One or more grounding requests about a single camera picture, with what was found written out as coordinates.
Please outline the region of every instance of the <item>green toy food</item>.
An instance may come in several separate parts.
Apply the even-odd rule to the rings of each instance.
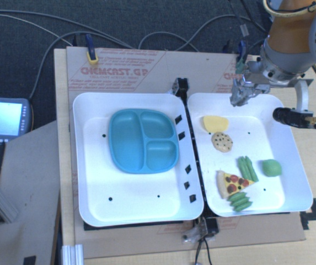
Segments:
[[[264,160],[262,162],[262,170],[263,173],[268,177],[276,177],[282,173],[280,163],[274,159]]]

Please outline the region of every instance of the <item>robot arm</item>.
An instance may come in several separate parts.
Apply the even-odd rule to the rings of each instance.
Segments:
[[[273,25],[260,57],[247,62],[242,78],[234,79],[231,104],[234,107],[245,105],[250,98],[269,93],[271,88],[294,87],[297,93],[295,112],[299,113],[296,116],[304,119],[310,116],[307,88],[312,80],[302,77],[310,67],[316,66],[316,0],[283,0],[280,10],[271,9],[264,0],[264,6],[274,17]],[[304,127],[301,121],[289,120],[286,124]]]

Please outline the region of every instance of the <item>blue clip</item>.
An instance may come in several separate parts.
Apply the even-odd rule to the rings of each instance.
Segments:
[[[91,65],[95,65],[99,62],[99,58],[97,56],[97,53],[95,52],[93,38],[90,34],[86,34],[85,40],[87,42],[87,47],[88,47],[88,52],[87,52],[88,61]]]

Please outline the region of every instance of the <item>toy pizza slice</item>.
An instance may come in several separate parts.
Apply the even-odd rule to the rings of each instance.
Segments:
[[[228,198],[254,183],[250,179],[245,179],[235,174],[228,174],[221,170],[217,173],[217,185],[222,198]]]

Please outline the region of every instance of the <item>white tray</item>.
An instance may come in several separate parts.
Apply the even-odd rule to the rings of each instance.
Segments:
[[[312,192],[299,156],[291,128],[273,120],[275,108],[283,107],[276,97],[259,95],[252,103],[233,107],[230,94],[196,93],[188,99],[192,126],[202,169],[207,203],[219,216],[282,213],[308,210],[313,202]],[[205,115],[222,116],[229,120],[225,131],[232,140],[230,152],[220,152],[212,144],[204,126]],[[241,176],[237,158],[248,156],[259,181],[245,189],[253,202],[241,212],[234,212],[229,202],[222,199],[216,182],[216,171],[221,169]],[[262,160],[276,159],[282,175],[267,177],[261,169]]]
[[[127,108],[165,113],[175,122],[179,159],[169,171],[129,174],[111,159],[109,122]],[[79,212],[95,227],[181,221],[198,218],[204,207],[182,101],[171,94],[95,93],[80,94],[73,102],[78,168]]]

